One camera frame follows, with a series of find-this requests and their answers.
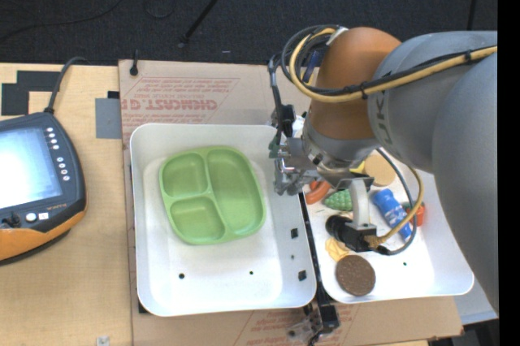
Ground green divided plate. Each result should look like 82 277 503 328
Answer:
158 145 268 246

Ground white plastic tray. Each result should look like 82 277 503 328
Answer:
298 151 475 305
128 123 318 318

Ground blue bottle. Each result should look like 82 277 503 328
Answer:
370 188 414 243

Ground tan round biscuit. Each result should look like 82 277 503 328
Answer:
363 154 397 188

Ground brown round biscuit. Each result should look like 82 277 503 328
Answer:
335 253 377 297

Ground orange sausage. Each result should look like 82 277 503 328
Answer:
305 179 332 205

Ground green grapes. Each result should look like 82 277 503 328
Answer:
322 189 354 213

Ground brown cardboard board, red print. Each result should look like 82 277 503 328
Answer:
117 58 465 346

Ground orange carrot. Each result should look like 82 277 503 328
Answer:
405 201 427 227

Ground black cylinder on white bracket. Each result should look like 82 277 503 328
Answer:
324 176 379 254

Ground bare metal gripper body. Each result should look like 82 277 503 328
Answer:
273 136 359 191

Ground yellow crinkled toy food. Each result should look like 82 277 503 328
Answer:
324 236 351 262

